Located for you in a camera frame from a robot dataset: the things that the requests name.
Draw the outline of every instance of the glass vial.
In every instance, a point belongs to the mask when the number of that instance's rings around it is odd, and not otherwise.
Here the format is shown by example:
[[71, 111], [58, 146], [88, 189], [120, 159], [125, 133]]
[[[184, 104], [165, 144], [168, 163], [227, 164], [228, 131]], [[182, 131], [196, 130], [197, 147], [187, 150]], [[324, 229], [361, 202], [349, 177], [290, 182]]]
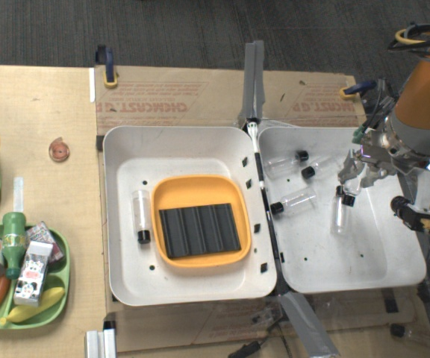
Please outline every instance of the glass vial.
[[306, 187], [300, 189], [299, 191], [292, 192], [289, 195], [283, 196], [280, 201], [273, 203], [269, 206], [273, 215], [278, 215], [279, 213], [298, 213], [302, 210], [309, 210], [314, 208], [316, 203], [317, 194], [315, 191]]
[[295, 151], [292, 154], [279, 155], [268, 159], [265, 163], [264, 172], [271, 179], [294, 173], [301, 162], [309, 159], [305, 150]]
[[308, 167], [305, 167], [302, 170], [302, 177], [306, 180], [315, 176], [320, 179], [330, 173], [337, 174], [340, 168], [340, 164], [333, 157], [323, 157], [314, 160]]
[[150, 242], [150, 230], [152, 229], [152, 215], [150, 213], [150, 194], [139, 189], [132, 193], [132, 217], [134, 231], [140, 244]]
[[359, 195], [361, 193], [361, 188], [360, 176], [347, 180], [343, 185], [344, 191], [350, 195]]
[[331, 232], [345, 235], [349, 232], [350, 216], [355, 197], [343, 191], [343, 186], [336, 187], [331, 205]]
[[391, 324], [391, 336], [406, 341], [414, 342], [430, 348], [430, 330], [417, 325]]

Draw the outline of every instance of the blue clamp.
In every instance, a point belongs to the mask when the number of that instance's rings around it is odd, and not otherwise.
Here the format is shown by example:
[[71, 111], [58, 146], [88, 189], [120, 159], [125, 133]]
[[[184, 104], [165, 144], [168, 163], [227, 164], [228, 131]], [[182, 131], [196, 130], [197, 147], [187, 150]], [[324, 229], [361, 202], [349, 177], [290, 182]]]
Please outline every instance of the blue clamp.
[[352, 87], [348, 87], [340, 90], [340, 96], [342, 99], [352, 99], [356, 96], [356, 93], [362, 97], [368, 90], [372, 90], [377, 87], [378, 84], [376, 81], [365, 81], [360, 82], [359, 84], [353, 85]]
[[117, 73], [113, 68], [113, 53], [111, 48], [105, 45], [99, 45], [96, 52], [96, 63], [105, 65], [104, 70], [104, 85], [111, 89], [117, 86]]

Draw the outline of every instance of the orange tray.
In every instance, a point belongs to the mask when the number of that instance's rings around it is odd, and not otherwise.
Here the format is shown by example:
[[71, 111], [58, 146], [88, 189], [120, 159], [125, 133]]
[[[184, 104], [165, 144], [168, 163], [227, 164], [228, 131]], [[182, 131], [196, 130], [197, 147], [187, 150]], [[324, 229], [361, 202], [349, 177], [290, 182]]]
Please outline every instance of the orange tray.
[[[154, 188], [151, 203], [155, 242], [163, 259], [172, 266], [179, 268], [222, 266], [240, 261], [250, 249], [252, 239], [242, 192], [232, 180], [224, 176], [184, 175], [164, 179]], [[167, 256], [160, 210], [225, 203], [231, 204], [233, 210], [240, 250], [173, 259]]]

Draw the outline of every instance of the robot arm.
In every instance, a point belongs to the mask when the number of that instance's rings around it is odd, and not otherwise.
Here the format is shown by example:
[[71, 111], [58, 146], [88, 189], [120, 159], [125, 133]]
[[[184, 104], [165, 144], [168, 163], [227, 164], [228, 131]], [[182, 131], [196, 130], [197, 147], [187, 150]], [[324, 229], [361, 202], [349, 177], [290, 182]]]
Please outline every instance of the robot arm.
[[414, 202], [398, 199], [391, 204], [401, 219], [409, 214], [409, 220], [403, 221], [412, 230], [422, 230], [421, 219], [430, 219], [430, 171], [426, 169], [430, 162], [430, 40], [412, 38], [422, 35], [430, 35], [430, 25], [412, 25], [396, 33], [389, 49], [413, 52], [421, 61], [399, 97], [387, 93], [381, 81], [373, 114], [354, 134], [353, 143], [360, 148], [348, 152], [338, 173], [350, 195], [389, 175], [416, 181]]

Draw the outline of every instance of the green bottle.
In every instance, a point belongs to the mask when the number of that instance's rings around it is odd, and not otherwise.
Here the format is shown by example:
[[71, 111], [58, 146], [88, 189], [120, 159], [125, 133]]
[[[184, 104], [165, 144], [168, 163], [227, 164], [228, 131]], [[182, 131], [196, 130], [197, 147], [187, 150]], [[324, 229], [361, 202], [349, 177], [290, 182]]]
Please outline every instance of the green bottle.
[[21, 212], [3, 216], [2, 253], [7, 261], [6, 277], [16, 280], [21, 272], [22, 258], [26, 253], [26, 217]]

